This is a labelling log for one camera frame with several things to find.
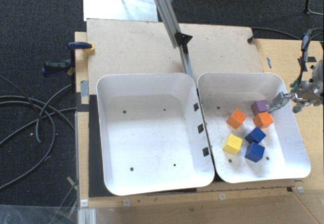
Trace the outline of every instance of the yellow cube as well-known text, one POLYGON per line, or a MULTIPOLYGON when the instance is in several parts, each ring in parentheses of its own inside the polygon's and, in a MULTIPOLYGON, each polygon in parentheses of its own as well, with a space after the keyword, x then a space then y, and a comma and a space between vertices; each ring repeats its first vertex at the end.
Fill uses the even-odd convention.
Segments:
POLYGON ((241 149, 242 141, 241 138, 231 134, 226 138, 223 150, 235 155, 241 149))

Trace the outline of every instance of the orange cube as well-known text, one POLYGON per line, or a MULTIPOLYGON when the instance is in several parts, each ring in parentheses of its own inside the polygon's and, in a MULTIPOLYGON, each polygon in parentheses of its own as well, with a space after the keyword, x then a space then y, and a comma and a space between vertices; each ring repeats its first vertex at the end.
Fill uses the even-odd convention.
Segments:
POLYGON ((239 109, 235 109, 232 115, 227 119, 227 123, 234 129, 237 129, 247 116, 239 109))
POLYGON ((260 129, 266 128, 273 123, 273 120, 267 111, 258 113, 256 116, 254 116, 253 121, 254 124, 260 129))

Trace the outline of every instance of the wooden table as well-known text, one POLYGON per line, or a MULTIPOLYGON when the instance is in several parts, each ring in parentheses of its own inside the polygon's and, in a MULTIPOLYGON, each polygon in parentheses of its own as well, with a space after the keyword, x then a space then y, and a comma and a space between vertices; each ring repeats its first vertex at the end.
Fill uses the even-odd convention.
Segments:
MULTIPOLYGON (((91 41, 83 32, 76 32, 75 40, 91 41)), ((301 42, 255 39, 250 45, 257 49, 262 70, 279 75, 289 87, 299 74, 301 42)), ((319 43, 313 42, 309 50, 310 56, 322 57, 319 43)), ((76 91, 80 92, 81 81, 91 75, 88 54, 77 50, 75 63, 76 91)), ((88 97, 81 100, 89 103, 88 97)), ((302 180, 212 183, 194 193, 89 198, 89 113, 77 112, 80 211, 96 209, 96 223, 324 223, 322 106, 304 108, 296 120, 312 166, 310 175, 302 180)))

